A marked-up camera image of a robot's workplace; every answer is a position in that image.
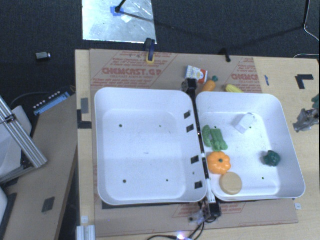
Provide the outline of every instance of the plastic vegetable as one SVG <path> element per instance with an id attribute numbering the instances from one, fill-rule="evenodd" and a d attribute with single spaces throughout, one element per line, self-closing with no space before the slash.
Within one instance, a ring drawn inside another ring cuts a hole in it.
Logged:
<path id="1" fill-rule="evenodd" d="M 206 125 L 205 127 L 203 127 L 202 139 L 203 139 L 204 145 L 206 145 L 209 148 L 212 147 L 212 144 L 210 142 L 210 126 L 209 125 Z"/>
<path id="2" fill-rule="evenodd" d="M 212 77 L 212 80 L 208 80 L 204 87 L 202 88 L 202 92 L 212 92 L 216 88 L 216 82 L 218 81 L 218 77 Z"/>
<path id="3" fill-rule="evenodd" d="M 213 174 L 224 175 L 230 170 L 230 157 L 222 151 L 212 152 L 207 158 L 208 169 Z"/>
<path id="4" fill-rule="evenodd" d="M 234 86 L 233 84 L 227 84 L 225 87 L 225 91 L 228 93 L 243 93 L 243 91 L 241 89 Z"/>
<path id="5" fill-rule="evenodd" d="M 224 138 L 222 136 L 220 129 L 211 129 L 210 133 L 212 136 L 211 145 L 214 151 L 221 151 L 221 150 L 228 149 L 228 145 L 224 141 Z"/>
<path id="6" fill-rule="evenodd" d="M 318 110 L 319 109 L 319 94 L 317 96 L 315 96 L 311 101 L 314 103 L 312 105 L 312 108 Z"/>
<path id="7" fill-rule="evenodd" d="M 280 155 L 272 150 L 269 150 L 267 155 L 263 157 L 266 165 L 276 167 L 280 161 Z"/>

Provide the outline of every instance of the blue tape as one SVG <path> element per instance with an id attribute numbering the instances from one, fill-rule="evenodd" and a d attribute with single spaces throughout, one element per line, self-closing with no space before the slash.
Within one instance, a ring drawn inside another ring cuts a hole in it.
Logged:
<path id="1" fill-rule="evenodd" d="M 264 75 L 264 78 L 265 78 L 266 85 L 269 86 L 269 81 L 268 81 L 269 78 L 266 75 Z"/>
<path id="2" fill-rule="evenodd" d="M 125 10 L 123 8 L 120 8 L 120 12 L 116 13 L 116 6 L 111 6 L 110 11 L 111 11 L 112 15 L 115 17 L 120 17 L 120 16 L 122 16 L 122 13 L 125 12 Z"/>

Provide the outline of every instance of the metal plate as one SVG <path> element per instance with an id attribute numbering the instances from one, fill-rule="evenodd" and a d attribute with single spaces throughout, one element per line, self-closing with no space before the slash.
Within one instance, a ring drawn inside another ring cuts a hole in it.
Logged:
<path id="1" fill-rule="evenodd" d="M 112 13 L 122 0 L 82 0 L 83 39 L 143 44 L 156 39 L 151 0 L 127 0 L 123 13 Z"/>

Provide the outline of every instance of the white plastic tray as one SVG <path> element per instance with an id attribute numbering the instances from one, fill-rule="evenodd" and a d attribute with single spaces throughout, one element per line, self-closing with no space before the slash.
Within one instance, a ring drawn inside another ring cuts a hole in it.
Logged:
<path id="1" fill-rule="evenodd" d="M 269 94 L 203 92 L 196 99 L 201 128 L 209 125 L 221 129 L 228 145 L 230 172 L 242 180 L 242 190 L 236 195 L 222 191 L 220 175 L 211 174 L 211 188 L 223 201 L 297 198 L 305 192 L 305 182 L 296 156 L 280 101 Z M 247 113 L 255 116 L 244 134 L 233 126 Z M 281 161 L 277 167 L 264 165 L 262 157 L 269 150 L 277 152 Z M 206 155 L 212 152 L 205 148 Z"/>
<path id="2" fill-rule="evenodd" d="M 95 95 L 95 117 L 98 192 L 104 202 L 133 205 L 204 198 L 206 179 L 187 94 L 103 88 Z"/>

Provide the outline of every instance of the cookie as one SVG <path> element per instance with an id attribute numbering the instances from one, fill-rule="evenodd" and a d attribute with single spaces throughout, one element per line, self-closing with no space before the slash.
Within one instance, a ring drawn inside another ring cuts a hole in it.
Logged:
<path id="1" fill-rule="evenodd" d="M 220 178 L 220 187 L 226 194 L 236 195 L 242 189 L 242 180 L 238 174 L 227 172 Z"/>

